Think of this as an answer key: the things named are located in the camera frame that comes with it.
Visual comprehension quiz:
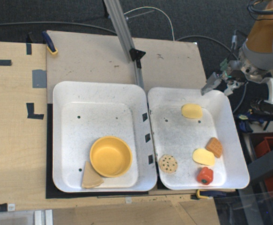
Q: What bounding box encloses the white plastic tray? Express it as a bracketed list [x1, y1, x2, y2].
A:
[147, 87, 251, 191]
[52, 81, 158, 193]

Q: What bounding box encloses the pale yellow oval toy food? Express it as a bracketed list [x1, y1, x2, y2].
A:
[181, 103, 203, 120]
[192, 148, 216, 166]

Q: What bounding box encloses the tan pizza slice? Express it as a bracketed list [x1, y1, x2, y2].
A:
[81, 161, 104, 189]

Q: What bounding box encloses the black cylinder on white bracket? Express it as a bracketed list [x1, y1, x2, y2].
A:
[250, 76, 273, 116]

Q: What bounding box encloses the yellow bowl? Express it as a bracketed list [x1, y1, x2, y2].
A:
[89, 136, 133, 178]

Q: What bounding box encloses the orange waffle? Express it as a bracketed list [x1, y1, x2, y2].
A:
[206, 137, 223, 158]

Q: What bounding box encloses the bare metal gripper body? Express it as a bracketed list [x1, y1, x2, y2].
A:
[223, 58, 273, 84]

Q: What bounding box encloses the chocolate chip biscuit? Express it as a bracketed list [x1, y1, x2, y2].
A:
[158, 154, 178, 174]

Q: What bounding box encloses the red bell pepper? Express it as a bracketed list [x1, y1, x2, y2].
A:
[196, 166, 214, 186]

